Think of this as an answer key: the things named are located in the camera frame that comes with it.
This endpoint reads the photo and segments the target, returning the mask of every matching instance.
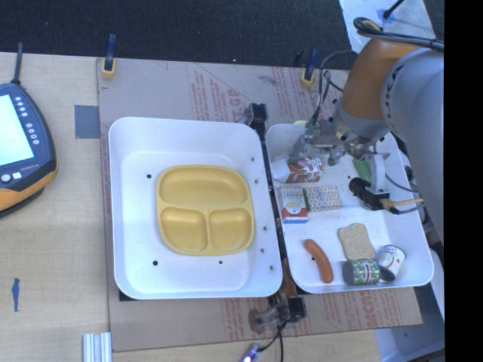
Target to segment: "gray tape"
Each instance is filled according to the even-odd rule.
[[[74,105],[75,138],[100,137],[99,107]]]

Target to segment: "table surface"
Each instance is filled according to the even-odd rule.
[[[13,78],[16,57],[0,53],[1,83]],[[100,140],[76,139],[74,117],[75,105],[98,106],[96,58],[24,54],[20,81],[48,120],[60,167],[39,198],[0,220],[0,360],[79,362],[82,335],[109,332]],[[112,360],[238,360],[250,344],[116,352]],[[259,361],[280,356],[277,342]],[[284,338],[284,359],[380,355],[374,331],[365,330]]]

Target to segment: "sausage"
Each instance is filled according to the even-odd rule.
[[[334,273],[332,271],[331,262],[329,262],[329,258],[327,258],[325,252],[311,238],[305,240],[303,242],[303,246],[314,257],[318,270],[320,271],[322,281],[324,283],[332,283]]]

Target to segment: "soda can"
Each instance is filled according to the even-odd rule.
[[[380,278],[380,268],[376,260],[348,260],[342,268],[347,284],[376,284]]]
[[[406,259],[405,253],[395,245],[386,245],[381,252],[377,264],[380,267],[380,278],[384,281],[394,281]]]

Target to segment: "yellow plate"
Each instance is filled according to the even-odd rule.
[[[163,240],[178,253],[229,255],[254,238],[250,189],[228,167],[170,167],[158,178],[156,210]]]

